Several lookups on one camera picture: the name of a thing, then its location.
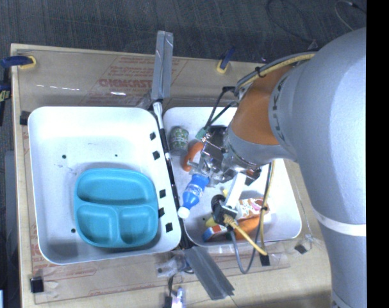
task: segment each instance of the white tray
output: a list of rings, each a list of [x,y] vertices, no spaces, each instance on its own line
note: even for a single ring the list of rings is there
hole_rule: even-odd
[[[151,113],[125,107],[40,107],[30,114],[28,128],[38,242],[46,259],[70,264],[167,252],[178,245],[181,229]],[[95,167],[132,169],[153,181],[164,214],[156,237],[143,248],[98,248],[78,235],[74,186],[82,172]]]
[[[222,108],[215,111],[217,115]],[[214,125],[227,126],[235,114],[236,108],[227,110]],[[210,115],[210,107],[175,107],[166,111],[163,121],[166,133],[169,134],[174,126],[182,126],[188,130],[188,141],[192,144],[196,141],[195,135],[206,124]],[[186,185],[191,179],[191,175],[181,167],[180,157],[172,156],[172,169],[179,194],[180,204]],[[250,186],[245,186],[240,198],[255,198],[262,196],[265,189],[268,166],[265,166],[261,176]],[[215,246],[227,244],[224,239],[220,241],[204,242],[202,234],[206,230],[205,221],[211,216],[211,199],[216,194],[222,194],[223,189],[229,190],[232,181],[220,184],[215,188],[207,187],[200,203],[191,209],[190,216],[184,222],[187,235],[199,246]],[[268,197],[270,212],[265,216],[264,240],[280,241],[292,239],[299,235],[301,231],[301,217],[299,215],[294,192],[292,190],[284,161],[276,160],[276,168],[272,179],[272,187]]]

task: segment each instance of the white bottle cap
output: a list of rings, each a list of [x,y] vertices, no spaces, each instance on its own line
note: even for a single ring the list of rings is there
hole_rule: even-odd
[[[190,215],[190,210],[188,210],[186,207],[180,207],[179,210],[177,211],[177,215],[181,219],[186,219]]]

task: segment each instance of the blue bottle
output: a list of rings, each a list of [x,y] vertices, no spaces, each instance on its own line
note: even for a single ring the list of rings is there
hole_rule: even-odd
[[[206,176],[198,175],[197,173],[192,175],[191,181],[183,192],[183,206],[177,212],[181,219],[188,218],[190,209],[200,202],[200,197],[203,195],[209,181],[210,179]]]

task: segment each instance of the orange object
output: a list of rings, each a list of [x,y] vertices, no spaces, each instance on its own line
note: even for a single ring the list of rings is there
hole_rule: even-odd
[[[238,222],[238,226],[240,226],[244,232],[250,234],[254,229],[258,227],[259,220],[260,220],[259,216],[255,216],[254,218],[243,219]],[[235,239],[244,239],[244,236],[235,228],[234,228],[234,233],[235,233]]]
[[[189,150],[188,150],[188,153],[187,155],[184,157],[184,161],[183,161],[183,170],[184,171],[187,171],[189,172],[192,167],[189,166],[187,164],[188,161],[193,161],[193,158],[195,157],[195,155],[200,152],[204,147],[204,143],[199,141],[199,142],[196,142]]]

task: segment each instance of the black hole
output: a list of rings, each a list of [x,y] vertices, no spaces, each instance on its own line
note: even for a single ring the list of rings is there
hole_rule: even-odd
[[[171,232],[172,230],[173,230],[172,223],[167,223],[166,224],[166,233]]]
[[[153,152],[153,157],[155,160],[157,160],[160,157],[160,153],[158,151]]]

